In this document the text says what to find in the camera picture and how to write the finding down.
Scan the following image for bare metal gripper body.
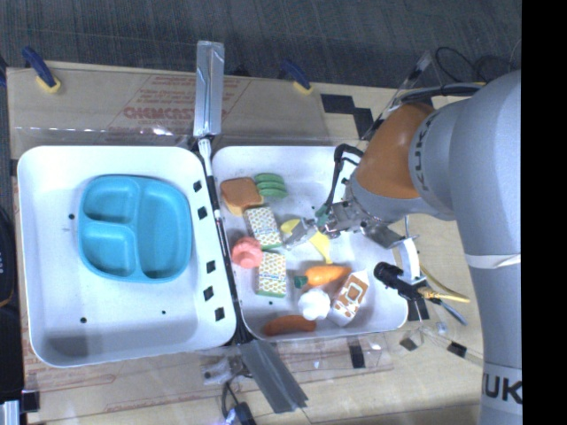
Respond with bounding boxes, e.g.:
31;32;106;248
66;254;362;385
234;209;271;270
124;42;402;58
303;199;369;239

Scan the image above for yellow banana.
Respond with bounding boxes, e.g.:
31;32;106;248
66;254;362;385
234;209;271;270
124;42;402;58
280;218;334;266

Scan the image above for green and yellow patterned carton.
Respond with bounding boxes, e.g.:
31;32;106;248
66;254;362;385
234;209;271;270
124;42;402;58
254;251;288;299
243;206;284;251

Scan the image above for orange carrot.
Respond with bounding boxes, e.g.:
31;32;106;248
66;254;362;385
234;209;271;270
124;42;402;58
293;264;353;290

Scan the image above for white plastic tray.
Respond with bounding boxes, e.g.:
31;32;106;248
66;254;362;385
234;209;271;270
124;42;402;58
16;144;238;368
211;144;409;343

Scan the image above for green pea pods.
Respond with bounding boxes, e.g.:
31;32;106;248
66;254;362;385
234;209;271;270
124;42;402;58
253;173;289;201

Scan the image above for white garlic bulb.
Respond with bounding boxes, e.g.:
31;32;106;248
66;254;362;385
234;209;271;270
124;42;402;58
297;288;332;322

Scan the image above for brown toast slice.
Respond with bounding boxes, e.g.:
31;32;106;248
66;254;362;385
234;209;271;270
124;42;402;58
220;177;265;217

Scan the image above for white and orange carton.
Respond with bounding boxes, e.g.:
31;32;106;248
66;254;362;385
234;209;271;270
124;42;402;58
330;268;371;328

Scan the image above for brown sausage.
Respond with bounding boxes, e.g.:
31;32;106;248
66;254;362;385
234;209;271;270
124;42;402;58
263;314;318;337

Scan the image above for blue divided plate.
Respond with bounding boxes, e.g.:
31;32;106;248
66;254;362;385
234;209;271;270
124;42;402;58
77;174;194;282

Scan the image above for brown cardboard board red print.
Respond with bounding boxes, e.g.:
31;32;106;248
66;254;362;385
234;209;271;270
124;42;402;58
5;61;400;425

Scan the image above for black cylinder on white bracket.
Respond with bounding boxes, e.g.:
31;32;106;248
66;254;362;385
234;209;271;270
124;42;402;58
373;236;429;301

